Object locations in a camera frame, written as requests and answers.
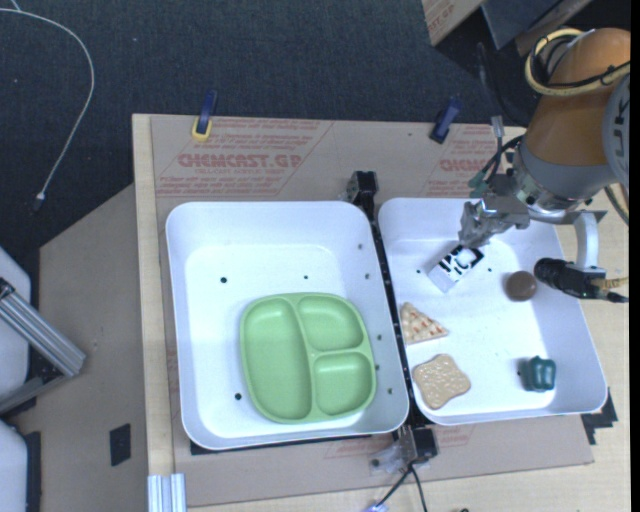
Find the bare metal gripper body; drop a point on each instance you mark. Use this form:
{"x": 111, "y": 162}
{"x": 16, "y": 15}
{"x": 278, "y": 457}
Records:
{"x": 507, "y": 210}

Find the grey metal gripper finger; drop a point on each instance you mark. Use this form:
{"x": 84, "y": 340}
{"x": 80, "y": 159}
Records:
{"x": 486, "y": 231}
{"x": 469, "y": 225}

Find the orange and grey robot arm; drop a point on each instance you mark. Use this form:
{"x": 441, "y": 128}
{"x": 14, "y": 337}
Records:
{"x": 570, "y": 120}

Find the white and black carton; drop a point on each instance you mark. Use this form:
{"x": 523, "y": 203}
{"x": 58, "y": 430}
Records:
{"x": 452, "y": 267}

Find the brown round biscuit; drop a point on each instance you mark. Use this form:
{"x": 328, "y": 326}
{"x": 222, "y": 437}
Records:
{"x": 520, "y": 286}

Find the thin black rod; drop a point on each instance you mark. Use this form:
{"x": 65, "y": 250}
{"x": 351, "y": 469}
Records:
{"x": 387, "y": 280}

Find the white plastic tray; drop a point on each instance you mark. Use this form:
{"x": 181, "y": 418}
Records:
{"x": 490, "y": 340}
{"x": 280, "y": 265}

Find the toy pizza slice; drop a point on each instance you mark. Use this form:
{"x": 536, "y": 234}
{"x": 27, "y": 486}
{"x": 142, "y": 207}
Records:
{"x": 417, "y": 326}

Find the dark green toy pepper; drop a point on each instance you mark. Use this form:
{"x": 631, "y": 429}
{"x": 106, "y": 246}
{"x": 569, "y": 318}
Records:
{"x": 537, "y": 374}

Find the tan toy bread slice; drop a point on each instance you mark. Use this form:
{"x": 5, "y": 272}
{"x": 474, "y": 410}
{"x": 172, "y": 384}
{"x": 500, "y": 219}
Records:
{"x": 441, "y": 381}

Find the brown cardboard board red print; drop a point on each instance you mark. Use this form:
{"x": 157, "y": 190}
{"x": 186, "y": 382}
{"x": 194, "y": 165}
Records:
{"x": 300, "y": 160}

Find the green divided plate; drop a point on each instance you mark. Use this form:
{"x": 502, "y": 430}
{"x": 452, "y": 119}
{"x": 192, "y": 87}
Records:
{"x": 300, "y": 360}

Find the black cylinder on white bracket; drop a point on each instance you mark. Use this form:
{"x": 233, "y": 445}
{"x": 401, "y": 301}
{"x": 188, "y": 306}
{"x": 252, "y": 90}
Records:
{"x": 562, "y": 275}

